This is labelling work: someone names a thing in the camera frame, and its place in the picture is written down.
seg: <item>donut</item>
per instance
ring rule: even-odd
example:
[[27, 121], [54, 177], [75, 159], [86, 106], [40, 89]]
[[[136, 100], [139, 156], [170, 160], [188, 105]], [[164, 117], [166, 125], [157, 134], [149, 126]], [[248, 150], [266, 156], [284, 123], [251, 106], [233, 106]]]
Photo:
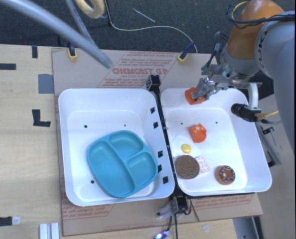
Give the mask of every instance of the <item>donut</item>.
[[216, 169], [215, 178], [222, 185], [231, 184], [235, 180], [235, 172], [228, 165], [221, 165]]
[[190, 155], [182, 155], [176, 159], [175, 168], [184, 179], [193, 179], [199, 174], [198, 161]]

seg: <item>cardboard box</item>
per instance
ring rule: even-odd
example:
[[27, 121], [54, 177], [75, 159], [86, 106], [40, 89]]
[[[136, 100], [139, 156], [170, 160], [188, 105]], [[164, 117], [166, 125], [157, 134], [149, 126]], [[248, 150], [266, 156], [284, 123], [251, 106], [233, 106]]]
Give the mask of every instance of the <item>cardboard box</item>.
[[[145, 227], [166, 226], [168, 220], [157, 219], [156, 210], [169, 199], [118, 203], [90, 207], [73, 205], [65, 194], [58, 97], [70, 88], [145, 88], [149, 75], [159, 75], [160, 92], [168, 88], [195, 87], [201, 77], [200, 68], [209, 54], [188, 54], [184, 62], [178, 53], [144, 51], [104, 51], [113, 68], [105, 69], [94, 58], [78, 49], [78, 57], [69, 59], [67, 49], [52, 50], [56, 126], [61, 178], [63, 234], [80, 235]], [[178, 217], [178, 223], [230, 219], [261, 215], [257, 194], [215, 196], [191, 199], [190, 215]]]

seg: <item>orange block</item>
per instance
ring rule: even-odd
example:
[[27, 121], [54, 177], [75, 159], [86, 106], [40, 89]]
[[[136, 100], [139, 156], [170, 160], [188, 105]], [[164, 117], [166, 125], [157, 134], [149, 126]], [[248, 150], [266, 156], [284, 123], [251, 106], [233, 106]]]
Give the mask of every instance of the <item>orange block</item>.
[[189, 133], [193, 142], [200, 143], [206, 138], [206, 129], [200, 123], [189, 128]]
[[191, 94], [194, 93], [197, 89], [196, 88], [190, 88], [188, 90], [185, 90], [184, 92], [184, 96], [186, 97], [186, 100], [188, 101], [188, 103], [190, 105], [196, 105], [196, 104], [200, 104], [202, 102], [205, 101], [205, 97], [199, 97], [197, 98], [196, 100], [194, 100], [192, 97], [191, 97]]

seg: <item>black connector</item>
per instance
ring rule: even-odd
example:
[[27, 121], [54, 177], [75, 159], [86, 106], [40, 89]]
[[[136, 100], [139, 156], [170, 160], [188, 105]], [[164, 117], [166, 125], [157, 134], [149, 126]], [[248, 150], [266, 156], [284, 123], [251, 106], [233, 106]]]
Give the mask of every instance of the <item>black connector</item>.
[[257, 108], [251, 109], [247, 105], [233, 104], [231, 107], [231, 112], [246, 121], [257, 122], [258, 118], [255, 116], [255, 114], [260, 114], [261, 110]]

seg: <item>white wire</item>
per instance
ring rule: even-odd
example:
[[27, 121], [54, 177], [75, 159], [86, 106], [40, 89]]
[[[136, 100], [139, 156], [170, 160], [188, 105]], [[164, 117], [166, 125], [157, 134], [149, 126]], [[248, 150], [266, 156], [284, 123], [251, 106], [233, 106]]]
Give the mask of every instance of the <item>white wire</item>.
[[141, 31], [141, 30], [147, 30], [147, 29], [152, 29], [152, 28], [170, 28], [170, 29], [174, 29], [178, 32], [180, 32], [181, 34], [183, 34], [187, 39], [190, 40], [190, 42], [193, 43], [193, 46], [194, 46], [194, 49], [196, 50], [196, 53], [198, 53], [197, 51], [197, 46], [194, 44], [193, 40], [186, 34], [184, 33], [182, 30], [176, 28], [176, 27], [173, 27], [173, 26], [149, 26], [149, 27], [143, 27], [143, 28], [137, 28], [137, 29], [122, 29], [122, 28], [118, 28], [116, 27], [113, 23], [112, 23], [112, 20], [111, 20], [111, 16], [110, 16], [110, 11], [109, 11], [109, 8], [108, 8], [108, 3], [107, 3], [107, 0], [104, 0], [104, 3], [106, 5], [106, 10], [107, 10], [107, 14], [108, 14], [108, 18], [109, 18], [109, 21], [110, 21], [110, 24], [111, 26], [116, 29], [116, 30], [119, 30], [119, 31], [128, 31], [128, 32], [131, 32], [131, 31]]

